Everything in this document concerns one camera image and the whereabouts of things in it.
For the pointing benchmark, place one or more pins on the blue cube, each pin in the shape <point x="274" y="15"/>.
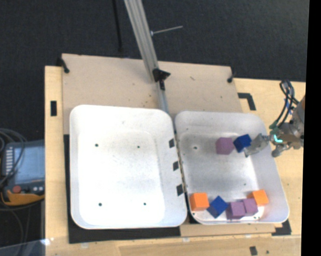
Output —
<point x="242" y="143"/>
<point x="217" y="206"/>

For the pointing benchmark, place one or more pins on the purple cube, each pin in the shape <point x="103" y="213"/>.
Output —
<point x="251" y="206"/>
<point x="236" y="210"/>
<point x="224" y="146"/>

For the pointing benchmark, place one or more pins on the brown cardboard board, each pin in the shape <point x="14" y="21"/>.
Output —
<point x="112" y="81"/>

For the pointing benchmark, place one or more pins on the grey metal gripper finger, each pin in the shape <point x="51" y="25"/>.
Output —
<point x="278" y="151"/>
<point x="255" y="146"/>

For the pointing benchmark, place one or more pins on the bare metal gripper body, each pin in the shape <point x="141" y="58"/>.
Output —
<point x="294" y="136"/>

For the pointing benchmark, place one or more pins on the orange cube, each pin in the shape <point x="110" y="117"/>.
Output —
<point x="199" y="201"/>
<point x="260" y="197"/>

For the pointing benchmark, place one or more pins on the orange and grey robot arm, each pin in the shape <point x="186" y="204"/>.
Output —
<point x="300" y="110"/>

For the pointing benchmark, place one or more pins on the white plastic tray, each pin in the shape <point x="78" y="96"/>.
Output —
<point x="122" y="170"/>
<point x="222" y="174"/>

